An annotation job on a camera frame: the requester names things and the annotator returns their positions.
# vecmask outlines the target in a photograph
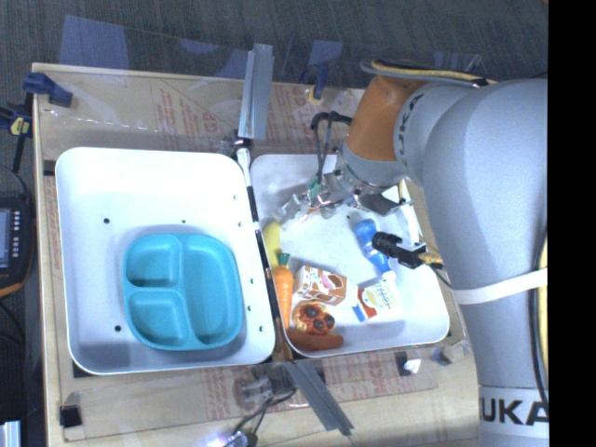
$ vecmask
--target gray carpet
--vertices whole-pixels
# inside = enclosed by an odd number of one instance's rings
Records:
[[[477,71],[497,79],[543,75],[549,59],[548,0],[0,0],[0,106],[23,102],[34,61],[190,75],[242,75],[253,43],[272,45],[275,78],[298,81],[331,52],[328,84],[363,87],[359,61],[381,55],[448,61],[480,55]],[[16,140],[0,133],[0,162]],[[20,169],[31,186],[31,141]],[[11,188],[0,179],[5,193]],[[21,326],[24,291],[3,304]],[[0,312],[0,332],[18,328]],[[22,357],[0,340],[0,423],[31,408]],[[25,379],[37,389],[35,379]]]

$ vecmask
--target yellow toy banana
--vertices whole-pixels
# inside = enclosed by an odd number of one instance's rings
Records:
[[[263,231],[263,242],[269,266],[273,270],[279,265],[278,254],[281,253],[281,224],[271,222]]]

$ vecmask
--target white sink basin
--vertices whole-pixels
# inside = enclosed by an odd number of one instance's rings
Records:
[[[332,171],[335,159],[333,155],[327,157],[324,172]],[[275,210],[287,202],[293,192],[304,190],[316,172],[316,156],[264,155],[255,158],[251,178],[262,227],[273,220]],[[412,230],[412,225],[417,227],[418,222],[413,207],[406,206],[403,210],[407,210],[402,213],[403,217],[397,214],[382,217],[343,206],[329,219],[315,214],[303,223],[291,224],[281,232],[281,248],[291,255],[290,270],[295,272],[302,265],[311,265],[346,276],[355,285],[370,285],[379,278],[379,273],[362,254],[354,235],[354,225],[372,218],[379,230],[405,237],[405,227]],[[443,339],[449,331],[450,321],[435,274],[428,266],[412,270],[395,259],[390,260],[390,265],[398,281],[400,306],[362,323],[354,315],[352,305],[356,303],[357,294],[351,291],[338,306],[329,307],[337,321],[337,332],[345,338],[344,344],[335,349],[301,354],[323,358],[426,345]]]
[[[68,346],[95,374],[245,365],[267,359],[275,333],[250,204],[239,165],[226,156],[78,147],[56,165]],[[244,320],[212,349],[141,343],[127,323],[121,271],[136,238],[195,233],[235,255]]]

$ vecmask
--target toy carrot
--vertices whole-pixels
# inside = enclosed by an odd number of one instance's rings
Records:
[[[291,297],[294,290],[294,275],[288,268],[289,260],[290,255],[288,253],[279,253],[279,265],[273,269],[273,281],[278,294],[281,319],[286,330],[290,327]]]

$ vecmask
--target teal divided plate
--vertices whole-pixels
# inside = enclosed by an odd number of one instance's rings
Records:
[[[151,347],[220,347],[232,342],[242,327],[236,259],[217,238],[171,233],[139,237],[125,253],[122,280],[130,329]]]

